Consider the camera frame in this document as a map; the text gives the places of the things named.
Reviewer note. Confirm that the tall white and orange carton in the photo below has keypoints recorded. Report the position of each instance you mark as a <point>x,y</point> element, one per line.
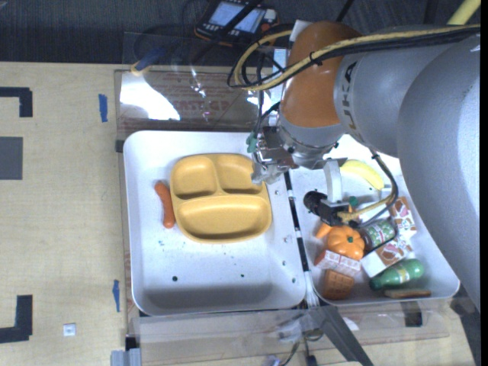
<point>404,214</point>

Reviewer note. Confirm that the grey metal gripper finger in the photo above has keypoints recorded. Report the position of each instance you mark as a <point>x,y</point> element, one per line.
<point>275,176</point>
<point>259,174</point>

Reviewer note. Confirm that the white plastic tray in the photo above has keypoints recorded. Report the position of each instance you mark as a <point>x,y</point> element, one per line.
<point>213,277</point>
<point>434,280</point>

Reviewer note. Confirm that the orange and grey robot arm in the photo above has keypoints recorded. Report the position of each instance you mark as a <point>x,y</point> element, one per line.
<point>381,101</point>

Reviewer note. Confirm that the brown bread slice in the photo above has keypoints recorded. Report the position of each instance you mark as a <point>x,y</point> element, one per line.
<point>407,293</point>

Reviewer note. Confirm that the orange carrot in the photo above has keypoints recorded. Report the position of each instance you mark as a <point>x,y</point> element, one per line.
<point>323,230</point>

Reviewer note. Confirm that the small white and red carton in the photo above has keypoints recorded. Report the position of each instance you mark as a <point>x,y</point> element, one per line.
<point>339,262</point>

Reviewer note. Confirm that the yellow banana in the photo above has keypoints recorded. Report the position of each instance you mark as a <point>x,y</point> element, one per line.
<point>364,170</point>

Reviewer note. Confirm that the brown waffle biscuit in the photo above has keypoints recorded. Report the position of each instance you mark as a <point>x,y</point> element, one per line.
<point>337,284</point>

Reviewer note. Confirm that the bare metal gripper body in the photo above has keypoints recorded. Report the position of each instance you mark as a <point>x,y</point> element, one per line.
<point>272,149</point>

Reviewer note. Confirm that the green labelled can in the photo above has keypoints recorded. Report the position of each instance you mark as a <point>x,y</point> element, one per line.
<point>379,234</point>

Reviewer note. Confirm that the orange sausage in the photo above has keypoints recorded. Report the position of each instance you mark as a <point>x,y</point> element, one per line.
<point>166,204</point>

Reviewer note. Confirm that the orange pumpkin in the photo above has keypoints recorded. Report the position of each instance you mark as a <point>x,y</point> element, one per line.
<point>346,242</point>

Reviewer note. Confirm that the large white and orange carton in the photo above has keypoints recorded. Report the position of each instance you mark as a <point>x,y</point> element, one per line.
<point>387,255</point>

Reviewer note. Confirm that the black cylinder on white bracket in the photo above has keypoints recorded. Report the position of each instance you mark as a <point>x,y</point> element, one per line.
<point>328,208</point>

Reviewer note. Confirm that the yellow divided plate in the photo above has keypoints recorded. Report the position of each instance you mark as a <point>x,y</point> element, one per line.
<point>221,212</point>

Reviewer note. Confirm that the green bottle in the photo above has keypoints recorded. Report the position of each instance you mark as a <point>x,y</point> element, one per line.
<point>400,273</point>

